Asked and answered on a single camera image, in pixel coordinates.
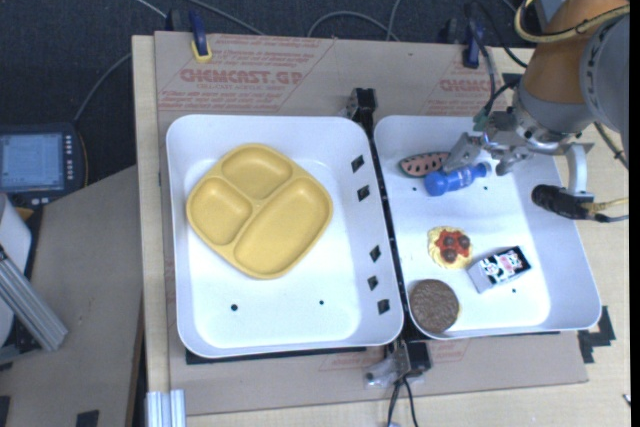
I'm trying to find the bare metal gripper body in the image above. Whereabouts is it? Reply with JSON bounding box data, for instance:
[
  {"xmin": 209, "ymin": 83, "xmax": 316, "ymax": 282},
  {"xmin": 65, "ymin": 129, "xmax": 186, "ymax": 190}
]
[{"xmin": 482, "ymin": 110, "xmax": 562, "ymax": 157}]

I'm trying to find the blue bottle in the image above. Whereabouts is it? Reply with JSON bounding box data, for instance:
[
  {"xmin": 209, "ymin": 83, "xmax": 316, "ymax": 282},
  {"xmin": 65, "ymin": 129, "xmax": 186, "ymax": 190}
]
[{"xmin": 423, "ymin": 161, "xmax": 489, "ymax": 198}]

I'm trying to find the watermelon slice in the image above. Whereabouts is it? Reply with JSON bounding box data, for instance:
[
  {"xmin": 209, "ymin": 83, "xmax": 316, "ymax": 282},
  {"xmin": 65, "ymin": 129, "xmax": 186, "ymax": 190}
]
[{"xmin": 398, "ymin": 151, "xmax": 452, "ymax": 177}]

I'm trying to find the yellow spaghetti with meatballs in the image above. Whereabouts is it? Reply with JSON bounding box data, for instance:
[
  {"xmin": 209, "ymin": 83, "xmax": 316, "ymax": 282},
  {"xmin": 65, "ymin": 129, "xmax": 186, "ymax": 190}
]
[{"xmin": 426, "ymin": 225, "xmax": 474, "ymax": 271}]

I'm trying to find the thin black rod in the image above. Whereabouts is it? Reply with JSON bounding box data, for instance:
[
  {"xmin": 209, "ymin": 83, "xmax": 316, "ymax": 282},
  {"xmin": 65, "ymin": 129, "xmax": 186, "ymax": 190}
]
[{"xmin": 363, "ymin": 113, "xmax": 412, "ymax": 346}]

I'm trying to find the white plastic tray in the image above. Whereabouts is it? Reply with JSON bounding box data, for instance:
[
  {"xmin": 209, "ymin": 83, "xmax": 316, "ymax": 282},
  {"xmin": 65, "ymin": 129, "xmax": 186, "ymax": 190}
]
[
  {"xmin": 373, "ymin": 115, "xmax": 603, "ymax": 341},
  {"xmin": 165, "ymin": 114, "xmax": 405, "ymax": 359}
]

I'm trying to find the cow print milk carton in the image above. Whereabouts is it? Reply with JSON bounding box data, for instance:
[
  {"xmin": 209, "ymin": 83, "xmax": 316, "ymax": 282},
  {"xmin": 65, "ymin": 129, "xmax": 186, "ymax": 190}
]
[{"xmin": 466, "ymin": 245, "xmax": 534, "ymax": 295}]

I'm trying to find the brown round biscuit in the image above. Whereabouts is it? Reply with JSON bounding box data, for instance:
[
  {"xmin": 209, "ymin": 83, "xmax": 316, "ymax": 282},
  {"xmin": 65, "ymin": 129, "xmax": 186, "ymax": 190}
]
[{"xmin": 409, "ymin": 278, "xmax": 461, "ymax": 335}]

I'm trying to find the brown cardboard board red print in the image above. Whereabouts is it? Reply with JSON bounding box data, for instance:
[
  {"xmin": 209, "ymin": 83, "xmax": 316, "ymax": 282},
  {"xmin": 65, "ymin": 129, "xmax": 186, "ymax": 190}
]
[{"xmin": 152, "ymin": 30, "xmax": 590, "ymax": 417}]

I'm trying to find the yellow divided plate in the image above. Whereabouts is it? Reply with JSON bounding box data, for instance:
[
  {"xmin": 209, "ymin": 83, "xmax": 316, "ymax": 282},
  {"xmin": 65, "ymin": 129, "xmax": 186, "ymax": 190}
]
[{"xmin": 185, "ymin": 142, "xmax": 335, "ymax": 280}]

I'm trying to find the black cylinder on white bracket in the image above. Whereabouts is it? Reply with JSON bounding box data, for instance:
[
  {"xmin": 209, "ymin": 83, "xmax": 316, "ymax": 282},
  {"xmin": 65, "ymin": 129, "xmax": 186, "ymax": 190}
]
[{"xmin": 530, "ymin": 142, "xmax": 597, "ymax": 221}]

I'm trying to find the black block with thin wires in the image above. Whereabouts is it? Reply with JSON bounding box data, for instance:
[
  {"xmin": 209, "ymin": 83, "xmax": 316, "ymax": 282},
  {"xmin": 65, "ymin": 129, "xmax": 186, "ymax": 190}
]
[
  {"xmin": 384, "ymin": 339, "xmax": 433, "ymax": 379},
  {"xmin": 345, "ymin": 87, "xmax": 377, "ymax": 122}
]

